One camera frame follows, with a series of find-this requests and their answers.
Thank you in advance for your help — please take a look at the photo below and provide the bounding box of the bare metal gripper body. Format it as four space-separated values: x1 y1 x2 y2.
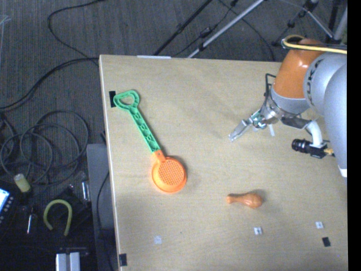
252 99 283 130

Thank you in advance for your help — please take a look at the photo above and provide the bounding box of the pale wooden board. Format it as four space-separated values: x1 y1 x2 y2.
99 54 348 271

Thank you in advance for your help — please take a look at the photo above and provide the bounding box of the orange toy chicken drumstick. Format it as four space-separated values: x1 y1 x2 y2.
226 192 264 209

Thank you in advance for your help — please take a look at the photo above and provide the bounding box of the green and orange toy sieve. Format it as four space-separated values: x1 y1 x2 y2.
113 90 188 194

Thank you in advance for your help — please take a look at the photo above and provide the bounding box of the yellow-green curved tube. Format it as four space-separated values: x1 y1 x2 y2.
43 199 73 237

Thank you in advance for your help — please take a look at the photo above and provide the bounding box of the black cylinder on white bracket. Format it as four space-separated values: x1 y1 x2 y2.
291 120 329 159

